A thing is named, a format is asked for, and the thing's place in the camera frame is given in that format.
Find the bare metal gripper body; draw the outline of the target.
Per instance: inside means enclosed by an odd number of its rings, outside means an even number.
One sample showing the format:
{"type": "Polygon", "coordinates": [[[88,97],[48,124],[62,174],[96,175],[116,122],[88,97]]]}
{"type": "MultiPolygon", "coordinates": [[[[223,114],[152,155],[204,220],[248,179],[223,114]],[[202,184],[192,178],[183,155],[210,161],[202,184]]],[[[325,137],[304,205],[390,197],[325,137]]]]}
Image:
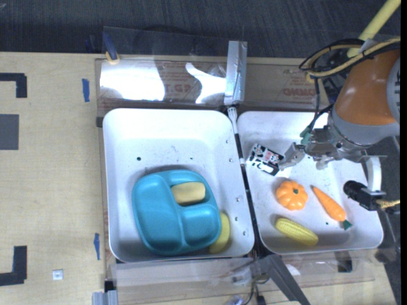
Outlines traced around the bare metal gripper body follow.
{"type": "Polygon", "coordinates": [[[356,144],[340,134],[333,125],[314,128],[305,152],[317,161],[341,160],[361,161],[366,156],[366,146],[356,144]]]}

